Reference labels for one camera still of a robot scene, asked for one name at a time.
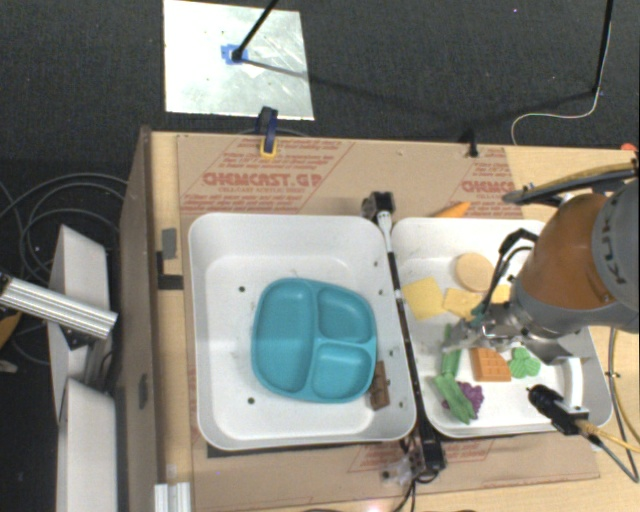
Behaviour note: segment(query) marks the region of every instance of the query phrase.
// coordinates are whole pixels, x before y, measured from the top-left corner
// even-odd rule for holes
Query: blue plate
[[[348,402],[371,384],[376,345],[373,312],[360,295],[328,283],[280,279],[260,297],[251,364],[274,393]]]

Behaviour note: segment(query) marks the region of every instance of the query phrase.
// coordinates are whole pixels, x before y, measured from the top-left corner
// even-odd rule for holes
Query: orange waffle
[[[509,382],[511,372],[504,358],[490,348],[476,347],[469,350],[473,378],[478,382]]]

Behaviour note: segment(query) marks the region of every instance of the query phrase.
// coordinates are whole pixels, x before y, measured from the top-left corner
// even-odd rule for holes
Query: black floor
[[[510,126],[520,114],[589,111],[605,5],[282,0],[280,8],[301,12],[316,115],[314,122],[283,124],[316,136],[429,141],[456,141],[473,129],[480,143],[510,144]],[[164,112],[162,22],[160,0],[0,2],[0,182],[10,195],[72,173],[126,179],[143,124],[213,132],[253,126],[246,118]],[[527,119],[518,125],[518,142],[638,145],[639,29],[640,4],[616,1],[595,112],[572,121]],[[122,191],[115,182],[89,181]],[[20,204],[23,224],[51,186]],[[6,205],[0,190],[0,214]],[[40,211],[64,208],[115,223],[119,215],[113,194],[86,187],[61,191]],[[113,247],[102,221],[79,217],[58,212],[34,226],[42,260],[51,257],[61,221]],[[24,275],[18,238],[8,211],[0,217],[0,268]],[[15,342],[37,358],[48,357],[42,330]],[[53,510],[56,426],[49,370],[20,356],[11,343],[0,359],[19,367],[17,374],[0,373],[0,510]]]

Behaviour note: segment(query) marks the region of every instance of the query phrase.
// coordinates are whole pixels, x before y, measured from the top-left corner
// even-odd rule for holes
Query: black rod
[[[258,30],[260,30],[260,27],[262,26],[264,21],[267,19],[267,17],[269,16],[269,14],[275,8],[276,4],[279,1],[280,0],[271,0],[271,2],[269,2],[269,5],[267,5],[266,9],[258,18],[258,21],[256,21],[255,25],[253,25],[253,28],[249,31],[249,33],[247,34],[247,37],[244,38],[244,41],[242,41],[242,44],[240,44],[240,46],[238,46],[235,50],[231,52],[231,60],[233,62],[240,62],[242,60],[242,54],[247,48],[247,46],[249,45],[249,43],[251,42],[251,40],[253,39],[253,36],[256,35],[256,32],[258,32]]]
[[[602,26],[602,38],[600,40],[600,57],[598,57],[598,71],[596,74],[596,83],[593,86],[593,92],[597,93],[602,82],[602,66],[604,58],[607,54],[607,43],[609,41],[609,33],[611,32],[611,17],[613,15],[613,0],[607,0],[607,8],[604,13],[604,25]]]

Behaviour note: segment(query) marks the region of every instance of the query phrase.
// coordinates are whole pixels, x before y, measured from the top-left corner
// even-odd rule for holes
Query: robotic arm
[[[537,202],[552,204],[546,199]],[[472,321],[454,328],[445,351],[472,345],[502,350],[521,341],[553,364],[574,355],[558,340],[583,327],[638,332],[637,178],[609,198],[581,194],[560,205],[539,237],[521,231],[516,238],[537,241],[512,281],[510,300],[485,300]]]

